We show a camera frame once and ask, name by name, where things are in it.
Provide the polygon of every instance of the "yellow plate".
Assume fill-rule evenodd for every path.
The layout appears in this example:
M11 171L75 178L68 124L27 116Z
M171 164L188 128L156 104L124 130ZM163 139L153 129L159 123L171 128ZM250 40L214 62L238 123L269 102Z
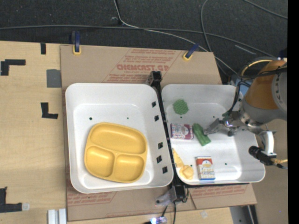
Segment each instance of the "yellow plate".
M143 174L148 144L133 128L99 123L88 134L84 163L92 175L114 181L135 182Z

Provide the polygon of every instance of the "yellow clip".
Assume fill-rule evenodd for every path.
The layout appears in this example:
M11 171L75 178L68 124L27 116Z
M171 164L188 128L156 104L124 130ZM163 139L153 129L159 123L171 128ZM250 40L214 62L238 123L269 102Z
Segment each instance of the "yellow clip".
M75 51L75 45L73 45L73 53L74 53L74 55L79 56L81 54L81 48L79 48L79 52L76 52Z
M183 59L184 61L189 61L191 59L191 57L193 56L193 54L191 54L191 56L189 56L188 58L186 57L188 51L183 55Z

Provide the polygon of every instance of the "light wood surface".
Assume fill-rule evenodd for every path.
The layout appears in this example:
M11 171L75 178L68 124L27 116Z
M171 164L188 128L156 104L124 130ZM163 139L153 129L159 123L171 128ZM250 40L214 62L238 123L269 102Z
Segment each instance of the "light wood surface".
M0 42L0 60L26 59L0 76L0 188L8 187L7 203L29 203L22 212L0 213L0 224L45 224L47 210L66 208L61 88L47 88L46 70L60 70L59 44ZM43 119L41 102L58 119ZM172 220L173 213L166 216ZM153 215L118 217L74 224L141 224ZM232 224L229 208L182 211L176 223Z

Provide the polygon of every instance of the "yellow tray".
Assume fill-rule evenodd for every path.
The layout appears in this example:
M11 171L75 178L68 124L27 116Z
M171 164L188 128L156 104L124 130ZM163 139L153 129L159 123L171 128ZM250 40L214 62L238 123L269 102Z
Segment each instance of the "yellow tray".
M98 123L88 134L84 163L92 175L114 182L137 181L144 172L148 144L133 128Z

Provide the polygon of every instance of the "blue clip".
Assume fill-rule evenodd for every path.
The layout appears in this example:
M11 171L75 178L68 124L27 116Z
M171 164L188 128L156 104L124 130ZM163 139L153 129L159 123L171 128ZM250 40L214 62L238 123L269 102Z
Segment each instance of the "blue clip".
M183 55L183 59L185 61L189 61L192 57L193 52L199 47L199 43L194 44L191 49L189 51L187 51L184 55Z
M81 49L80 49L80 33L78 31L75 31L72 33L73 36L73 53L75 55L80 55L81 54Z

